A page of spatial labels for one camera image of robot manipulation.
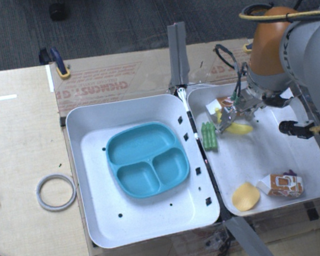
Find white plastic tray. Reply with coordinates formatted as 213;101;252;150
62;87;224;253
185;68;320;224

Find black cylinder on white bracket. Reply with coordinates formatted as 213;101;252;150
278;115;318;144

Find yellow banana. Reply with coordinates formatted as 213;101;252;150
214;103;255;140

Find white tape roll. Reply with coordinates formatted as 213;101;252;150
33;170;80;214

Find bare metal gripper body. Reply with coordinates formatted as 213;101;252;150
231;85;268;121

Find brown cardboard board, red print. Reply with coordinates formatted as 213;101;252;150
48;20;320;256

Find yellow potato crisp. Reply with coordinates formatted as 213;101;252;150
229;180;263;214

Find green bottle pack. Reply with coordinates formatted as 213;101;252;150
199;120;220;152

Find blue divided plate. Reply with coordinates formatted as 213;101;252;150
102;117;194;205

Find orange and white carton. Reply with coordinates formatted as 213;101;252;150
204;94;240;117
255;168;306;205

